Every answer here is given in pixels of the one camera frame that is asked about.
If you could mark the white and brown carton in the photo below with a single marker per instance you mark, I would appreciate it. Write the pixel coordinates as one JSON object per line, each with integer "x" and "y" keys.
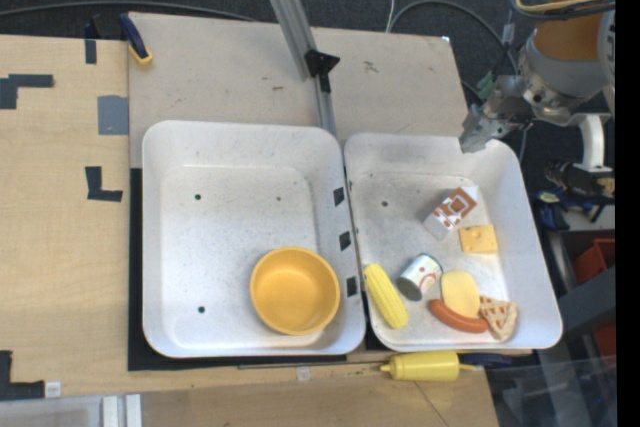
{"x": 450, "y": 212}

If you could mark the yellow bowl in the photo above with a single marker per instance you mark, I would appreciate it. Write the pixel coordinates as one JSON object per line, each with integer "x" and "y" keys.
{"x": 295, "y": 290}

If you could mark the white plastic tray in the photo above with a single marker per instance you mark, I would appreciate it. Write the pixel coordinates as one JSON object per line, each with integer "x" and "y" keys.
{"x": 400, "y": 175}
{"x": 225, "y": 235}

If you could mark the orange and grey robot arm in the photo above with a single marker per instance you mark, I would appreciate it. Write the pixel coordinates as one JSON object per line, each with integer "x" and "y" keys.
{"x": 580, "y": 40}

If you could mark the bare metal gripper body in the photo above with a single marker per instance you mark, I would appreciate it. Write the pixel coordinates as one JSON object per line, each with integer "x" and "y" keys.
{"x": 542, "y": 102}

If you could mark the yellow oval potato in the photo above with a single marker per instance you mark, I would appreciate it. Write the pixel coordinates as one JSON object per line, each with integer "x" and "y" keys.
{"x": 460, "y": 292}

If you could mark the pale wooden board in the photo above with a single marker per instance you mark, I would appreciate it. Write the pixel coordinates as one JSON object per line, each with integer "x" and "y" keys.
{"x": 225, "y": 75}

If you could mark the orange sausage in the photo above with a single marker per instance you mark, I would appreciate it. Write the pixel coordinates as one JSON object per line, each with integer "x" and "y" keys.
{"x": 452, "y": 317}

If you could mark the yellow corn cob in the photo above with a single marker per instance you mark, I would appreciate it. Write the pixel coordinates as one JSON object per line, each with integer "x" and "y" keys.
{"x": 386, "y": 297}

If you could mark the white can with red print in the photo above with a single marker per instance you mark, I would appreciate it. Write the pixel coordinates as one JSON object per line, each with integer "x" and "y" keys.
{"x": 420, "y": 275}

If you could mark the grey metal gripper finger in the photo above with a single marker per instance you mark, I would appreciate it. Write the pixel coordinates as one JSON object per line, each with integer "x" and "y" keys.
{"x": 472, "y": 135}
{"x": 496, "y": 129}

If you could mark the yellow cheese slice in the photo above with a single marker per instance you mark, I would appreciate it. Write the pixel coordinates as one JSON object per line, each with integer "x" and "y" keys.
{"x": 478, "y": 239}

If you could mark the pizza slice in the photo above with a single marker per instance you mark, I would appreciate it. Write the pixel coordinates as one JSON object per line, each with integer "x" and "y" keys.
{"x": 500, "y": 317}

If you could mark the yellow mustard bottle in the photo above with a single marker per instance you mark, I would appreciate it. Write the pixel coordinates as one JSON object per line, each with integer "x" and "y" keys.
{"x": 425, "y": 365}

